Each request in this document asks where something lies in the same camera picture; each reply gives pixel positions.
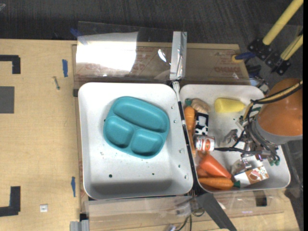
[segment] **wooden table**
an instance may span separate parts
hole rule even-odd
[[[72,67],[75,44],[0,39],[0,54],[21,57],[21,74],[12,74],[12,63],[0,62],[0,86],[15,87],[14,114],[0,114],[0,206],[9,205],[11,186],[21,187],[21,211],[17,216],[0,217],[0,231],[64,231],[69,230],[71,221],[79,220]],[[62,59],[68,61],[68,77],[64,77]],[[52,77],[57,78],[59,90]],[[76,180],[76,197],[72,177]],[[283,194],[281,198],[283,212],[231,220],[239,230],[298,230],[289,199]],[[43,204],[48,205],[47,212],[40,212]],[[193,230],[217,228],[213,221],[193,224]]]

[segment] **plastic sheet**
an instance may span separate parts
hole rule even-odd
[[[288,202],[281,191],[215,194],[215,198],[237,230],[246,230],[249,221],[256,220],[258,224],[255,227],[250,226],[250,230],[274,230],[275,227],[280,227],[276,226],[275,218],[286,218],[290,214],[285,211]],[[91,230],[140,228],[166,231],[171,226],[179,229],[189,216],[192,217],[192,230],[218,229],[212,218],[200,209],[196,199],[190,196],[86,201],[84,206]],[[183,230],[189,230],[189,223],[190,221]]]
[[[185,75],[185,32],[79,22],[75,33],[75,83],[119,78],[165,82]]]

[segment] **black bracket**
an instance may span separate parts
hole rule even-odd
[[[20,212],[20,186],[11,187],[10,205],[0,207],[0,217],[15,216]]]
[[[237,230],[212,193],[198,196],[196,200],[220,229]]]
[[[79,89],[73,89],[73,97],[75,97],[75,98],[78,97],[78,91],[79,91]]]
[[[248,45],[247,49],[250,52],[256,54],[256,56],[262,61],[265,61],[265,59],[267,59],[268,56],[273,52],[273,49],[269,45],[265,45],[261,38],[257,38],[252,41]]]
[[[268,205],[266,195],[263,190],[254,191],[256,206],[265,207]]]
[[[0,62],[12,62],[12,74],[20,74],[20,57],[18,55],[0,55]]]
[[[269,45],[265,45],[261,38],[252,41],[247,49],[264,61],[272,69],[272,73],[277,72],[279,75],[283,75],[291,66],[291,63],[283,60],[277,51],[274,51]]]
[[[273,54],[266,59],[265,63],[272,69],[272,73],[277,72],[279,75],[283,75],[291,66],[291,63],[288,60],[283,60],[277,51],[273,52]]]

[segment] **small can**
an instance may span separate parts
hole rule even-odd
[[[194,145],[197,151],[211,152],[215,148],[215,137],[196,135]]]

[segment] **orange carrot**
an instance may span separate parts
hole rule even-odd
[[[195,110],[194,108],[192,108],[191,106],[187,106],[184,109],[184,117],[185,117],[185,121],[186,121],[186,127],[187,130],[192,131],[194,128],[194,116],[195,116]]]
[[[199,178],[201,178],[201,177],[211,177],[205,170],[203,170],[203,169],[200,168],[199,166],[197,167],[196,172],[197,172],[197,176],[198,176]]]
[[[206,154],[199,165],[213,177],[226,177],[228,179],[232,177],[232,175],[210,154]]]
[[[185,122],[186,122],[186,128],[188,131],[188,136],[189,136],[189,141],[192,149],[192,154],[193,156],[196,156],[196,149],[193,144],[193,129],[194,129],[194,116],[195,116],[195,110],[191,106],[187,106],[184,109],[184,117],[185,117]]]
[[[195,157],[196,156],[196,149],[194,147],[193,144],[193,132],[191,130],[188,130],[188,137],[189,137],[189,143],[191,145],[191,149],[192,149],[192,155]]]
[[[201,159],[204,158],[205,155],[208,153],[208,152],[203,153],[203,151],[197,151],[197,152],[198,152],[198,155],[199,155],[199,157],[200,157]]]
[[[222,178],[222,177],[199,178],[198,180],[201,184],[215,187],[221,190],[230,190],[234,185],[232,180],[228,178]]]

